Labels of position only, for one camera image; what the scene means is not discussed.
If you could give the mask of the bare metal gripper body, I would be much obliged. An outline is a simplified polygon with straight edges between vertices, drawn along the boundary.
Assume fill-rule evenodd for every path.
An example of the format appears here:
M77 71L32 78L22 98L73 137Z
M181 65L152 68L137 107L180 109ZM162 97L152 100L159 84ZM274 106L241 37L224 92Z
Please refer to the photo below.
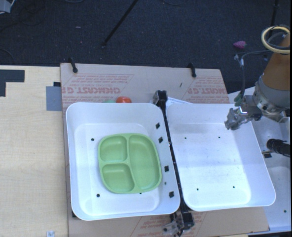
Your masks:
M277 106L262 95L245 95L241 103L241 113L256 121L266 117L276 122L283 122L286 110L286 107Z

